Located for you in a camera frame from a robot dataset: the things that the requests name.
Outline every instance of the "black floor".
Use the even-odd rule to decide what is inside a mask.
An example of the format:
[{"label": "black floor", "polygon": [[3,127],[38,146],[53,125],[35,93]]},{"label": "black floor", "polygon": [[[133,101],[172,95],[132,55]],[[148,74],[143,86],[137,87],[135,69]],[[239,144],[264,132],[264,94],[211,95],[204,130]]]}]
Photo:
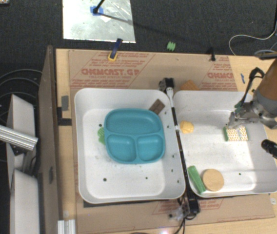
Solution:
[{"label": "black floor", "polygon": [[[169,41],[176,52],[231,55],[229,39],[238,34],[256,37],[270,35],[274,26],[277,0],[131,0],[135,44],[123,44],[122,50],[165,52]],[[269,40],[236,38],[232,48],[237,55],[252,55],[277,42],[277,32]],[[41,70],[46,46],[55,48],[111,49],[107,42],[62,39],[62,0],[11,0],[0,7],[0,76],[17,69]],[[33,72],[14,73],[8,78],[29,78]],[[25,80],[12,80],[0,87],[0,96],[8,92],[36,95],[37,88]],[[35,104],[36,100],[22,98]],[[0,100],[0,114],[8,109],[9,97]],[[6,159],[4,146],[0,159]],[[0,161],[0,233],[9,231],[9,190],[6,164]]]}]

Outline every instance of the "blue divided plate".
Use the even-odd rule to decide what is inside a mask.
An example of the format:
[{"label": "blue divided plate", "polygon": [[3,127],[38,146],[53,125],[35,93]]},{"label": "blue divided plate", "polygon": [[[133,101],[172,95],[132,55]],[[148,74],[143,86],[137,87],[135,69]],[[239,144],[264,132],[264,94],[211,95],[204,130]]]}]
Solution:
[{"label": "blue divided plate", "polygon": [[107,152],[117,162],[151,163],[164,154],[162,123],[159,116],[150,110],[112,110],[105,118],[104,132]]}]

